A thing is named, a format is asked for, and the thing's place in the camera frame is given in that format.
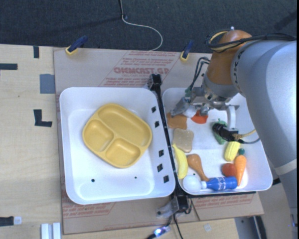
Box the orange carrot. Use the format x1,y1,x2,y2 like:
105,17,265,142
234,148,248,187

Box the orange toast slice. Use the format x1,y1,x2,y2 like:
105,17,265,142
166,112,188,130

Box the white egg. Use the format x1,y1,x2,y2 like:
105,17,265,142
182,174,203,193

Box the yellow banana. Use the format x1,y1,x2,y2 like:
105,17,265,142
171,143,189,180

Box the brown cardboard board red print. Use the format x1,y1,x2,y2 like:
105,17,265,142
53,47,265,235

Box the yellow corn cob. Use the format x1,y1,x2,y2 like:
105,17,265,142
224,140,241,162

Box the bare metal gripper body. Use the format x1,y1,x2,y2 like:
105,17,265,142
188,85,232,110

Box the black block with thin wires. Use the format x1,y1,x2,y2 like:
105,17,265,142
149,73,163,91
173,194,190,212

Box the red and white toy food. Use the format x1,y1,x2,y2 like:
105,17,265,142
185,107,209,125

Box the red tomato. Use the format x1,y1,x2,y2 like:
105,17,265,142
221,162,238,178

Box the tan bread slice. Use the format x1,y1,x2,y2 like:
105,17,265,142
172,128,195,154

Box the brown chicken drumstick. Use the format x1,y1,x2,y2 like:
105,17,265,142
186,153,210,182

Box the black cylinder on white bracket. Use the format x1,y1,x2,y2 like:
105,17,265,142
212,105,240,142

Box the blue bottle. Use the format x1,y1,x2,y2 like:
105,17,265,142
201,176,238,192

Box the white plastic tray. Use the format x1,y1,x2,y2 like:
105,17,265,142
162,87,274,196
59,86,176,206

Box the yellow divided plate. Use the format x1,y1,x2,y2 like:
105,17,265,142
82,103,153,169

